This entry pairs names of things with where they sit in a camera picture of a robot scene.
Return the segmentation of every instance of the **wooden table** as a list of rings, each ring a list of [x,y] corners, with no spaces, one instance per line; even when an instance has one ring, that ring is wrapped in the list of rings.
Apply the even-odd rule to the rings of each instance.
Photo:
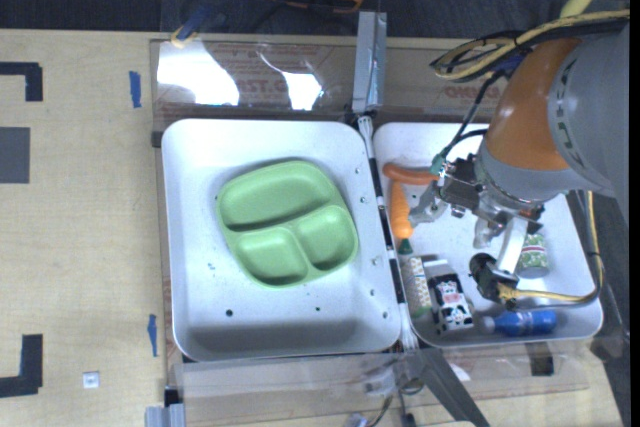
[[[147,332],[150,315],[163,318],[150,144],[149,42],[158,37],[0,31],[0,61],[37,62],[44,71],[42,102],[25,101],[23,78],[0,76],[0,126],[29,127],[31,137],[29,183],[0,184],[0,376],[18,374],[23,335],[44,340],[43,386],[0,399],[2,426],[141,426],[145,408],[163,401],[161,320],[157,356]],[[130,72],[141,77],[138,108]],[[602,365],[584,363],[587,389],[478,405],[500,426],[621,425]],[[83,387],[86,372],[99,372],[99,387]],[[415,415],[419,425],[451,420],[439,405]],[[391,412],[379,425],[400,423]]]

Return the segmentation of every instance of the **blue water bottle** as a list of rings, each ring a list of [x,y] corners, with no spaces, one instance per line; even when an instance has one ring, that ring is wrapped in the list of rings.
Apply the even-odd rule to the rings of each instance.
[[[505,311],[497,317],[484,317],[483,324],[489,333],[503,333],[507,336],[543,335],[556,327],[554,310],[533,310],[525,312]]]

